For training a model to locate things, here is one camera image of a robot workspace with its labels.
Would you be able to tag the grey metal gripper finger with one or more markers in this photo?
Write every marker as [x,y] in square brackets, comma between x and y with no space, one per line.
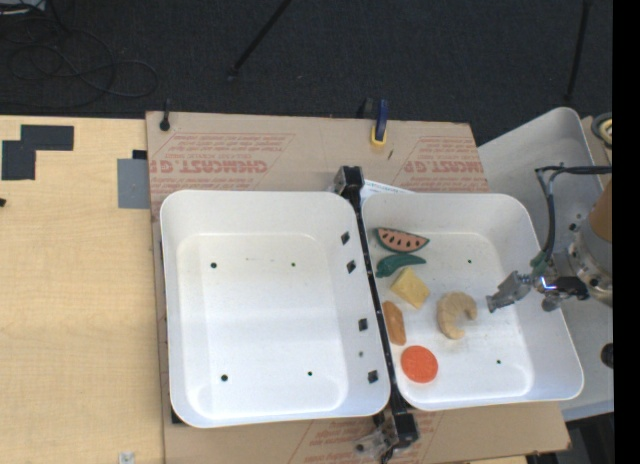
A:
[551,303]
[511,291]

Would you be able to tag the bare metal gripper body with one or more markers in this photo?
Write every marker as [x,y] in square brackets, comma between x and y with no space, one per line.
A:
[595,282]

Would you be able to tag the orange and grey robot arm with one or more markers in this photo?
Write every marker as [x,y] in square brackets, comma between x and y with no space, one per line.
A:
[602,212]

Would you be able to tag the white plastic tray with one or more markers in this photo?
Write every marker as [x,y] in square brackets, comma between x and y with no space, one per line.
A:
[495,352]
[265,312]

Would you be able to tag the beige croissant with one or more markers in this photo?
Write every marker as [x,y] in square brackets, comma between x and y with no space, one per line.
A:
[452,314]

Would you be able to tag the yellow cheese wedge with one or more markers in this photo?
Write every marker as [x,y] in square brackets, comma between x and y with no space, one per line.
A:
[411,288]

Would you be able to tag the green pepper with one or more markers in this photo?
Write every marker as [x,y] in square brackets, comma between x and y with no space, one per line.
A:
[397,264]

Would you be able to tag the orange round slice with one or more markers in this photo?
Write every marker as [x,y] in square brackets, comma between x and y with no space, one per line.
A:
[419,364]

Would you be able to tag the orange-brown bread piece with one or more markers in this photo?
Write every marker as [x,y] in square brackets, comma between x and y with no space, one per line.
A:
[395,324]

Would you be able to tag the red watermelon slice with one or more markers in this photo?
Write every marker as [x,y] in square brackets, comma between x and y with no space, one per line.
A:
[400,241]

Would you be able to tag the thin black rod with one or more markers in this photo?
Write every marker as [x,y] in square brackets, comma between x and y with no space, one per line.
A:
[372,282]

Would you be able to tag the white paper sheet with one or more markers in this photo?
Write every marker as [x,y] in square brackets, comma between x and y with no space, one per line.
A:
[382,188]

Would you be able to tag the brown cardboard board, red print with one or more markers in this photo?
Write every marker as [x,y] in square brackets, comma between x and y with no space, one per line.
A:
[280,157]

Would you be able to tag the black cylinder on white bracket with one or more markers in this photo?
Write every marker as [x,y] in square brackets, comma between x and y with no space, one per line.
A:
[608,356]

